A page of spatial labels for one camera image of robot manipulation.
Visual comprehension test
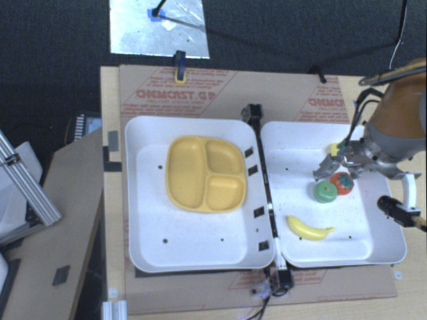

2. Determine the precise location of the black cylinder on white bracket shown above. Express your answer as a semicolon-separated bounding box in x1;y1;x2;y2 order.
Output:
377;172;422;228

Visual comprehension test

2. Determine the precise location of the white plastic tray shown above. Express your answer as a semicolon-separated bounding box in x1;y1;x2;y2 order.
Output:
260;121;408;269
124;115;276;274

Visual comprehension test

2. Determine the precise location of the green toy apple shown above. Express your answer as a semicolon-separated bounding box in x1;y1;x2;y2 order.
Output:
314;180;338;204

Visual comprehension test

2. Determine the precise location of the red toy tomato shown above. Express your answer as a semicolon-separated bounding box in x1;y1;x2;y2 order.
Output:
330;171;355;196

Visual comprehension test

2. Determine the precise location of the thin black and white rod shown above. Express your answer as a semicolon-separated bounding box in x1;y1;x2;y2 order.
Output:
252;118;284;270

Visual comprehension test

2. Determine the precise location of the yellow banana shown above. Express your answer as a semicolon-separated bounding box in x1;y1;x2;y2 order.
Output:
287;214;336;242

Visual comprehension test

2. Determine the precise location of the brown cardboard board red print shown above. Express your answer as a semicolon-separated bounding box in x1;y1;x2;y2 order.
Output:
118;64;399;316

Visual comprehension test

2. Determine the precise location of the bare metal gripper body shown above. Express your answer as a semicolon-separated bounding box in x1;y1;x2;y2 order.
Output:
337;137;422;181

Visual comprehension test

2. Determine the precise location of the yellow divided plate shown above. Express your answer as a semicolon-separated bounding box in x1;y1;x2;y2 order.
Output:
165;135;248;215

